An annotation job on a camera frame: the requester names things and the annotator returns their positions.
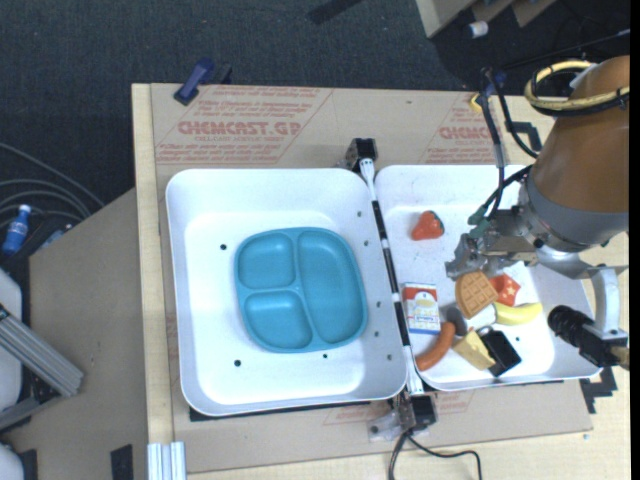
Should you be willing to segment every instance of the waffle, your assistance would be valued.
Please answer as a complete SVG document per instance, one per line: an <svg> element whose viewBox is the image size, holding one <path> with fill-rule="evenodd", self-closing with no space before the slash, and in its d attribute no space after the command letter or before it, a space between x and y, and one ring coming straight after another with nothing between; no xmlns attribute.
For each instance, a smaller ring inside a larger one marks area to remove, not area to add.
<svg viewBox="0 0 640 480"><path fill-rule="evenodd" d="M463 274L456 281L456 302L465 318L472 318L497 298L498 292L480 270Z"/></svg>

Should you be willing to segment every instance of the yellow toy banana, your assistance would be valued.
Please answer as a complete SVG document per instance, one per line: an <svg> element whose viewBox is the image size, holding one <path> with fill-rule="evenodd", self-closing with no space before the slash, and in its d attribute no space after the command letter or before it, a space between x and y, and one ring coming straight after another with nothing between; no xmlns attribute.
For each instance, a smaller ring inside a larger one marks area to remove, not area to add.
<svg viewBox="0 0 640 480"><path fill-rule="evenodd" d="M521 306L506 306L499 302L494 302L496 308L496 323L503 325L521 325L531 322L542 312L542 304L533 302L522 304Z"/></svg>

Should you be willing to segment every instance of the blue marker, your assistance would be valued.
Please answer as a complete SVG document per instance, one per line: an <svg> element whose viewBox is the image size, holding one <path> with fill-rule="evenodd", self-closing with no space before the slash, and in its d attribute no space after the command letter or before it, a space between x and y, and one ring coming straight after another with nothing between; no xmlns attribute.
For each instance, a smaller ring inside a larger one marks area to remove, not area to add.
<svg viewBox="0 0 640 480"><path fill-rule="evenodd" d="M29 232L29 214L31 206L28 204L20 205L18 208L18 216L9 224L7 229L7 237L2 244L2 252L5 256L11 256L20 250L22 244L27 238Z"/></svg>

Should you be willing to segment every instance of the hot dog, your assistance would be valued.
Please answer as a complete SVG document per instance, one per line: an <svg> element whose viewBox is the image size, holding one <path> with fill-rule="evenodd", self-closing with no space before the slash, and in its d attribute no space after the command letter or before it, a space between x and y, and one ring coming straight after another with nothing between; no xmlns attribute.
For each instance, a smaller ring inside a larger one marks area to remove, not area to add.
<svg viewBox="0 0 640 480"><path fill-rule="evenodd" d="M440 335L433 347L416 356L416 366L421 372L435 366L444 357L447 350L453 345L453 337L456 334L456 326L453 322L440 324Z"/></svg>

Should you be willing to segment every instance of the blue divided tray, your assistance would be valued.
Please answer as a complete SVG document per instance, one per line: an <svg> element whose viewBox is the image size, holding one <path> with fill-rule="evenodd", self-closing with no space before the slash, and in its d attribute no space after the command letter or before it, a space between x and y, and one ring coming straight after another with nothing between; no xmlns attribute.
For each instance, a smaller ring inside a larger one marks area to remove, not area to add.
<svg viewBox="0 0 640 480"><path fill-rule="evenodd" d="M235 255L244 325L274 352L346 345L367 325L367 302L353 252L323 228L290 228L247 238Z"/></svg>

